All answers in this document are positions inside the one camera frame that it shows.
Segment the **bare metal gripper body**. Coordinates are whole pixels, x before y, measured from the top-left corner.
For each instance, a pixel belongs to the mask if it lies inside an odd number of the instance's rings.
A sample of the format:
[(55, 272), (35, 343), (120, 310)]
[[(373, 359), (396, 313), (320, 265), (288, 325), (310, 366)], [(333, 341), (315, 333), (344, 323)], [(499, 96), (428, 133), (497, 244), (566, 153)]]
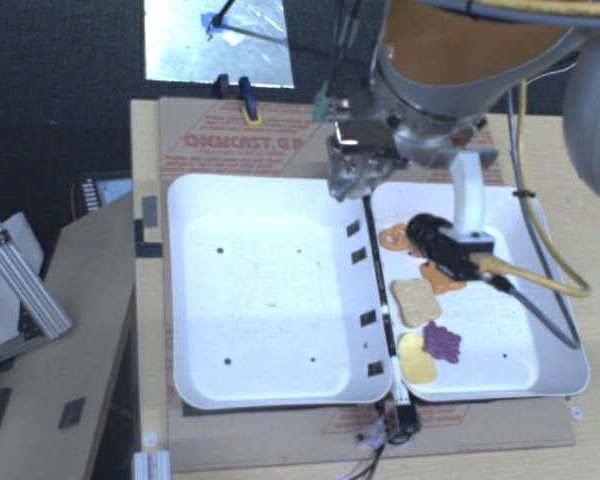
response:
[(334, 126), (327, 145), (340, 158), (367, 156), (404, 165), (450, 166), (461, 154), (448, 134), (430, 134), (428, 128), (402, 122), (391, 127), (385, 120), (353, 119)]

